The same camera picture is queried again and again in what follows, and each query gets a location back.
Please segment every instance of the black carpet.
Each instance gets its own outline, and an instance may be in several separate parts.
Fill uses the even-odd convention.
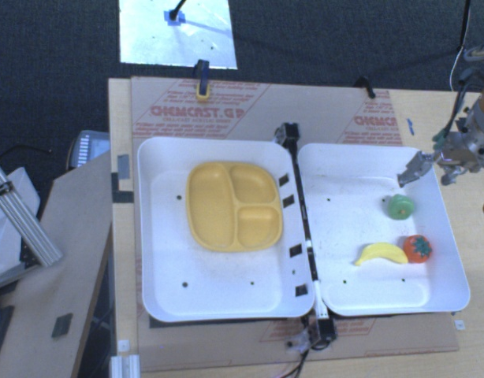
[[[325,86],[367,76],[378,88],[448,90],[464,3],[229,0],[239,68],[211,76]],[[78,133],[108,130],[109,78],[192,74],[120,63],[118,15],[118,0],[0,0],[0,164],[24,166],[43,201]],[[466,47],[482,43],[484,0],[472,0]],[[1,156],[16,144],[52,153]]]

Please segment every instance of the toy banana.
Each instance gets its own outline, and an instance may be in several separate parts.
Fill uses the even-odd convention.
[[[354,264],[359,266],[364,261],[375,258],[385,258],[396,263],[408,263],[407,255],[399,246],[391,243],[372,243],[363,248],[361,256]]]

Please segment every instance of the blue mark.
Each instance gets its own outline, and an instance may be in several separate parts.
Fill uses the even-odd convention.
[[[179,13],[177,14],[177,17],[175,20],[170,19],[170,12],[173,10],[168,10],[163,12],[163,16],[165,17],[165,21],[167,22],[168,25],[181,25],[186,22],[186,16],[182,11],[179,10]]]
[[[409,118],[407,118],[407,123],[408,123],[408,130],[410,130],[410,133],[414,135],[414,128],[412,127],[413,123]]]

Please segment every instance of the yellow divided plate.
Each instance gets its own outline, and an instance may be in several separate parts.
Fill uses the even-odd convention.
[[[277,186],[256,165],[224,161],[198,165],[188,177],[186,208],[195,240],[210,250],[261,250],[281,237]]]

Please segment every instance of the red tomato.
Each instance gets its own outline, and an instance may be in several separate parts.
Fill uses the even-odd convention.
[[[430,242],[424,235],[410,235],[405,239],[403,251],[411,263],[423,263],[433,251]]]

